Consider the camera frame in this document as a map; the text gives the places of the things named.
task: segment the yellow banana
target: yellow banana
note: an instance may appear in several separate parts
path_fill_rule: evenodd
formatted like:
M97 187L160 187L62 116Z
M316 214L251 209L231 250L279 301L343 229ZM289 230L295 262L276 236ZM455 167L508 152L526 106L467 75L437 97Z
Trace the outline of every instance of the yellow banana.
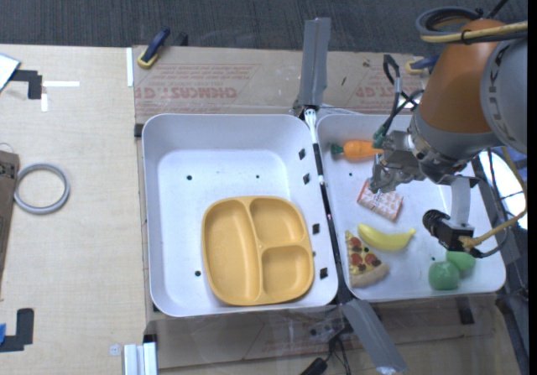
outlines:
M413 227L407 232L390 234L383 233L365 223L358 224L358 235L360 238L371 247L375 247L380 250L400 250L409 243L409 239L415 233L416 230Z

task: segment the yellow plate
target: yellow plate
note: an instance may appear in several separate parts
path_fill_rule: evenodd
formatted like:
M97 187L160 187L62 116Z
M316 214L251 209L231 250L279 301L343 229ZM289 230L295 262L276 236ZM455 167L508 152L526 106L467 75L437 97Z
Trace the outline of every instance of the yellow plate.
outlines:
M213 293L230 305L276 304L300 297L313 281L313 254L298 208L275 196L213 203L201 246Z

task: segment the pizza slice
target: pizza slice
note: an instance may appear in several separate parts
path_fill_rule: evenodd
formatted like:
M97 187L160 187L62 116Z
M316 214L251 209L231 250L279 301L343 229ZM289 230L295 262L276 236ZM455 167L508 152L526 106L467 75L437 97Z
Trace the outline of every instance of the pizza slice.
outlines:
M349 282L352 287L366 287L384 278L389 266L380 260L362 241L345 231L347 244Z

